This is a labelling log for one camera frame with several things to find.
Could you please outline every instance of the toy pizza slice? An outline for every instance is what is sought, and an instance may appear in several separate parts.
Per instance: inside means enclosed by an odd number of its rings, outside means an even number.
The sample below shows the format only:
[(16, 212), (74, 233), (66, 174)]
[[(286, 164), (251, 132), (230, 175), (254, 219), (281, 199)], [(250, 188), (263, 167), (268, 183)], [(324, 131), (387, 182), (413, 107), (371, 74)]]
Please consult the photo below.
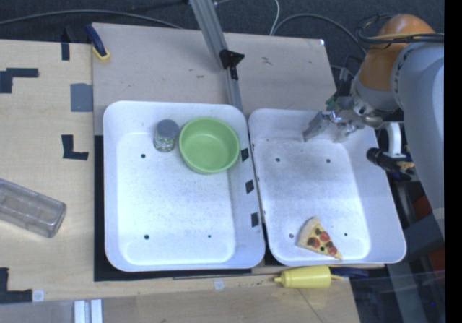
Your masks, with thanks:
[(317, 217), (309, 219), (303, 226), (297, 239), (297, 245), (342, 260), (339, 250)]

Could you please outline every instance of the clear plastic container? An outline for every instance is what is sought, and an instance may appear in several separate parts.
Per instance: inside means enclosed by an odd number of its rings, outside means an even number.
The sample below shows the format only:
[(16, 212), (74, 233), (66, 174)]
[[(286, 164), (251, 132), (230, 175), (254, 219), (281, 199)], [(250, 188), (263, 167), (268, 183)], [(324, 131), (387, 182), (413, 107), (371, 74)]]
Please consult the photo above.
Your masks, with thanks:
[(63, 202), (0, 179), (0, 220), (51, 238), (65, 214)]

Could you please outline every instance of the black clamp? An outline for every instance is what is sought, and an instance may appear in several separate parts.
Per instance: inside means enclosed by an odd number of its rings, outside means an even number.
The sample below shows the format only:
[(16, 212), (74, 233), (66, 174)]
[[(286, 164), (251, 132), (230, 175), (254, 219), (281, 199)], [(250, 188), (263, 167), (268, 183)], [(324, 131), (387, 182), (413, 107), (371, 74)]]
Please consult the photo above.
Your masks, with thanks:
[(232, 52), (227, 49), (223, 49), (219, 53), (219, 57), (222, 60), (222, 65), (225, 69), (230, 69), (231, 79), (238, 80), (236, 66), (243, 60), (245, 57), (241, 53)]
[(366, 157), (371, 163), (393, 174), (401, 181), (412, 181), (417, 177), (415, 165), (410, 157), (392, 158), (386, 155), (384, 150), (376, 147), (367, 150)]

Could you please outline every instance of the yellow mustard bottle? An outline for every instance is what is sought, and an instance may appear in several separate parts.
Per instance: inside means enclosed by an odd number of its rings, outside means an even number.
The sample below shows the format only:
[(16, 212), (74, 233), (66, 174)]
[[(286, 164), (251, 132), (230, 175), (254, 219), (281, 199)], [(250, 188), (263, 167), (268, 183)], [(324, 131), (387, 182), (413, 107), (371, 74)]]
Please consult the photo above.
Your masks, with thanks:
[(331, 285), (331, 270), (327, 265), (313, 265), (283, 270), (274, 282), (286, 288), (326, 288)]

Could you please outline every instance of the blue clamp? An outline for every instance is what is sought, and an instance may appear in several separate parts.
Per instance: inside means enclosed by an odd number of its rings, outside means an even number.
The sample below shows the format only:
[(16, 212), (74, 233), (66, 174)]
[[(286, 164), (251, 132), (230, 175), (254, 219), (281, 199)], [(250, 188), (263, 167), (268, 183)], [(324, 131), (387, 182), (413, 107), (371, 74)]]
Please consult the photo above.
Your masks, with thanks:
[(100, 36), (96, 32), (93, 26), (85, 25), (85, 32), (92, 41), (93, 44), (93, 53), (101, 60), (106, 61), (109, 59), (109, 51), (103, 45)]

